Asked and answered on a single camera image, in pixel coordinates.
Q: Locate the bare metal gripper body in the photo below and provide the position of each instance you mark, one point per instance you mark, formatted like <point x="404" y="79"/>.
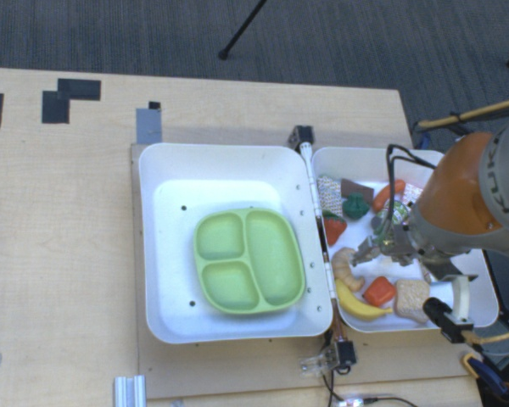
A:
<point x="403" y="246"/>

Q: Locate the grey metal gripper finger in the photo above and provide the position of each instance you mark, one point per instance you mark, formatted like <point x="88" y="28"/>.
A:
<point x="378" y="226"/>
<point x="367" y="250"/>

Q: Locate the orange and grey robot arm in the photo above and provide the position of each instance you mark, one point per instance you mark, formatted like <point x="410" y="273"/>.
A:
<point x="462" y="193"/>

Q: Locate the white plastic tray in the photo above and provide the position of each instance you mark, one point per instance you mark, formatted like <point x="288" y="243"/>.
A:
<point x="407" y="265"/>
<point x="174" y="244"/>

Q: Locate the clear bottle with green label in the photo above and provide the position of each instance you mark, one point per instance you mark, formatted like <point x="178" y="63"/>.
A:
<point x="401" y="212"/>

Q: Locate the orange carrot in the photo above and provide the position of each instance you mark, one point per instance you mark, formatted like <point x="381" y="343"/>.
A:
<point x="382" y="197"/>

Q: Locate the beige croissant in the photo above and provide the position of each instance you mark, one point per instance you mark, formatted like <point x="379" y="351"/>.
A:
<point x="342" y="267"/>

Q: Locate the green broccoli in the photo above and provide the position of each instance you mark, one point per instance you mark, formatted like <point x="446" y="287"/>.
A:
<point x="355" y="206"/>

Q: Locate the red strawberry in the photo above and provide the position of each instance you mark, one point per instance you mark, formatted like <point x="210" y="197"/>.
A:
<point x="334" y="229"/>

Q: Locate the brown chocolate piece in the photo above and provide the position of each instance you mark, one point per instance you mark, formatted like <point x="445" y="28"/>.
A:
<point x="358" y="187"/>

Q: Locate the white packet with red print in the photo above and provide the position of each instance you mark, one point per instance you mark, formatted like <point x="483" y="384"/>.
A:
<point x="412" y="193"/>

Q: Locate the beige bread slice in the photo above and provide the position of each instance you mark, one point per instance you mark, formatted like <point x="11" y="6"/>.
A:
<point x="411" y="297"/>

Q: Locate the white patterned packet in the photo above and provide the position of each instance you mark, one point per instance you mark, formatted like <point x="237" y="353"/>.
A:
<point x="330" y="197"/>

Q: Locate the yellow banana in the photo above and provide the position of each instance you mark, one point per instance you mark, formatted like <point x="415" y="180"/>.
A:
<point x="356" y="308"/>

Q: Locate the thin black and white rod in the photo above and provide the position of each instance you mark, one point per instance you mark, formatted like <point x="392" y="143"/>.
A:
<point x="310" y="172"/>

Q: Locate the green divided plate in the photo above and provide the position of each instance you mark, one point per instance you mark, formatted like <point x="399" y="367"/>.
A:
<point x="271" y="252"/>

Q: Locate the black cylinder on white bracket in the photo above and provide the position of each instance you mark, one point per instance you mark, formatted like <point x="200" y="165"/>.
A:
<point x="447" y="316"/>

